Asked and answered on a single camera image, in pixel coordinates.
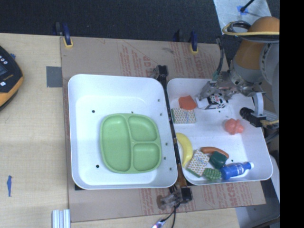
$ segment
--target orange block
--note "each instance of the orange block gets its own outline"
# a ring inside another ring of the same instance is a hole
[[[192,99],[190,95],[179,98],[180,108],[185,110],[193,110],[197,107],[195,101]]]

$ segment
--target blue mark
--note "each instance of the blue mark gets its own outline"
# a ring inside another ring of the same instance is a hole
[[[8,178],[7,185],[8,185],[8,189],[9,189],[9,197],[11,197],[11,195],[10,195],[10,188],[11,188],[11,176],[9,176],[9,178]]]
[[[246,15],[246,14],[248,14],[249,12],[248,12],[248,9],[247,8],[245,8],[245,11],[244,12],[241,12],[241,8],[242,8],[243,6],[237,6],[237,10],[239,11],[239,13],[241,14],[241,15]]]

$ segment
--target blue bottle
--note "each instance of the blue bottle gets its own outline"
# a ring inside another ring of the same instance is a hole
[[[243,163],[233,163],[230,165],[223,166],[220,168],[222,173],[222,179],[229,179],[230,177],[236,177],[242,175],[246,170],[250,170],[254,167],[252,162]]]

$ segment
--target black and yellow device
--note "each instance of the black and yellow device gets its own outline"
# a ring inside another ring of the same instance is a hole
[[[23,73],[15,59],[0,46],[0,111],[15,97],[23,83]]]

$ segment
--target gray tape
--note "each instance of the gray tape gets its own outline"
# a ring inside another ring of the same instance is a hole
[[[47,87],[62,87],[62,71],[60,66],[47,66]]]

